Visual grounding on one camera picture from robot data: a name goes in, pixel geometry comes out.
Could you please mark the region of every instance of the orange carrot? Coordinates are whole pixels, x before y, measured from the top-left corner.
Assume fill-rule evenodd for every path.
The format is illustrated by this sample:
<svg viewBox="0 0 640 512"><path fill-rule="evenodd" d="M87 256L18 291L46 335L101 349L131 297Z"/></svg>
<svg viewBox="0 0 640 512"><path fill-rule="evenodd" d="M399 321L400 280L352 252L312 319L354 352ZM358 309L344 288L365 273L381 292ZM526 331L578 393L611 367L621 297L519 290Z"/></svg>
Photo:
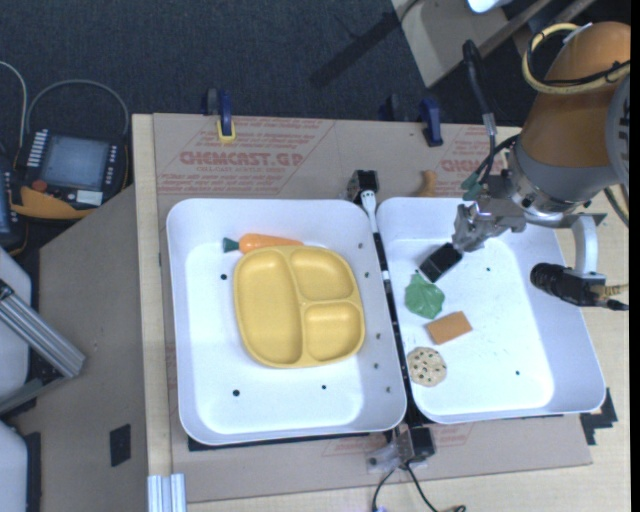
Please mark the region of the orange carrot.
<svg viewBox="0 0 640 512"><path fill-rule="evenodd" d="M279 236L271 235L259 235L257 233L247 233L240 237L237 242L224 238L222 240L222 249L224 252L237 251L246 254L249 251L255 249L261 249L263 247L274 247L278 245L303 245L299 240L292 240L290 238L282 238Z"/></svg>

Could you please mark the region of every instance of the yellow plate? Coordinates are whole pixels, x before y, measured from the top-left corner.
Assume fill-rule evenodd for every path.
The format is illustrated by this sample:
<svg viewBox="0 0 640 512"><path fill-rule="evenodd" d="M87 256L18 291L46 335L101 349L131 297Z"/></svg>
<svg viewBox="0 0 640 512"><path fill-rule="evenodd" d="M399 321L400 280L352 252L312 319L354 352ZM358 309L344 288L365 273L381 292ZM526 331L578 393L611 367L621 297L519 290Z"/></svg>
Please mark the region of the yellow plate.
<svg viewBox="0 0 640 512"><path fill-rule="evenodd" d="M360 293L336 252L310 246L251 251L236 265L233 287L244 346L265 365L318 366L362 346Z"/></svg>

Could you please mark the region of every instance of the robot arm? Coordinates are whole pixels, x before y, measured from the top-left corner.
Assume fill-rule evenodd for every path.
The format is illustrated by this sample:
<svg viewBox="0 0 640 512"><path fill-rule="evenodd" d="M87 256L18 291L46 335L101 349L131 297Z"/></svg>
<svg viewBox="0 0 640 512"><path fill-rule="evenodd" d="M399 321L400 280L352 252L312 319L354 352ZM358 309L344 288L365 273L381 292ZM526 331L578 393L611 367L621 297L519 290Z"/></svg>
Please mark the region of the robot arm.
<svg viewBox="0 0 640 512"><path fill-rule="evenodd" d="M569 36L547 76L538 79L531 56L556 33ZM596 227L604 215L573 212L612 185L621 184L628 193L630 49L631 28L615 22L583 28L559 24L534 36L523 73L539 94L520 134L496 148L510 149L508 168L499 176L476 173L463 183L464 198L472 204L458 207L451 243L420 266L432 282L465 252L507 230L521 232L527 224L571 228L575 267L537 265L532 283L579 306L621 308L597 291L605 286L605 277L596 272ZM491 137L492 128L487 131Z"/></svg>

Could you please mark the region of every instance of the electronic device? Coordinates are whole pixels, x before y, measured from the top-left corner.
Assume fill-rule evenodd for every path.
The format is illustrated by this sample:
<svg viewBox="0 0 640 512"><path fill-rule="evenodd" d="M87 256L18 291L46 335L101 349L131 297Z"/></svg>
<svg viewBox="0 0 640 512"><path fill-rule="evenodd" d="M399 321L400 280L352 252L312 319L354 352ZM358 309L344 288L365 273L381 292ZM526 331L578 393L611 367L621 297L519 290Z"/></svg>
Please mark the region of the electronic device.
<svg viewBox="0 0 640 512"><path fill-rule="evenodd" d="M20 249L26 238L26 223L10 208L11 162L0 154L0 247L8 253Z"/></svg>
<svg viewBox="0 0 640 512"><path fill-rule="evenodd" d="M122 142L38 130L18 153L12 208L27 217L79 219L122 190L126 175Z"/></svg>
<svg viewBox="0 0 640 512"><path fill-rule="evenodd" d="M563 47L544 78L535 76L536 48L563 36ZM611 187L619 185L629 195L629 124L631 27L601 22L578 27L560 23L534 35L523 56L526 81L538 91L522 131L495 144L495 120L482 96L480 74L466 45L465 62L482 108L490 137L490 154L462 184L463 198L449 243L420 265L435 282L452 269L465 252L484 246L491 237L527 224L570 228L576 242L573 268L554 263L535 265L532 284L552 296L578 306L625 310L628 306L610 297L620 286L607 286L597 272L596 227L602 214L576 212L588 207L604 191L616 213L628 227L628 211ZM491 175L493 157L508 150L508 167Z"/></svg>

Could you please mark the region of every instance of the white tray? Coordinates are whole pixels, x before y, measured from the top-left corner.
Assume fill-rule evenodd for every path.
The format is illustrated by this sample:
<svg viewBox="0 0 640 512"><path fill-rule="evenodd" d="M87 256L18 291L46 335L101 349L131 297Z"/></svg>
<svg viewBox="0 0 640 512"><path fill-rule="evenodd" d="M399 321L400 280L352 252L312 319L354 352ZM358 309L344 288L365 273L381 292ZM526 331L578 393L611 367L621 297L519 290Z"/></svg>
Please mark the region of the white tray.
<svg viewBox="0 0 640 512"><path fill-rule="evenodd" d="M447 377L412 383L416 405L438 423L585 412L597 409L605 384L582 312L530 284L537 263L564 264L555 233L527 226L464 255L436 283L445 294L437 318L463 311L472 331L436 346L430 321L404 305L418 266L451 241L458 199L393 198L378 209L405 354L436 348Z"/></svg>
<svg viewBox="0 0 640 512"><path fill-rule="evenodd" d="M335 364L279 369L245 351L233 306L239 252L222 239L254 232L336 251L351 266L365 340ZM365 213L342 200L188 199L167 219L178 402L186 432L208 445L385 431L407 398Z"/></svg>

